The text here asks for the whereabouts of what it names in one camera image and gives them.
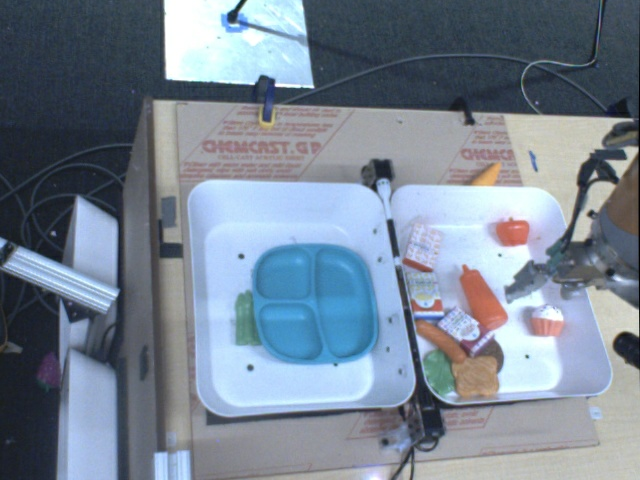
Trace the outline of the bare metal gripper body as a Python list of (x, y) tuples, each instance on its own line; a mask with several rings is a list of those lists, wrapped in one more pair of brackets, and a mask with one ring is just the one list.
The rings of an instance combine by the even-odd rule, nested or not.
[(565, 292), (594, 287), (623, 300), (639, 299), (639, 244), (612, 247), (603, 240), (572, 242), (551, 274)]

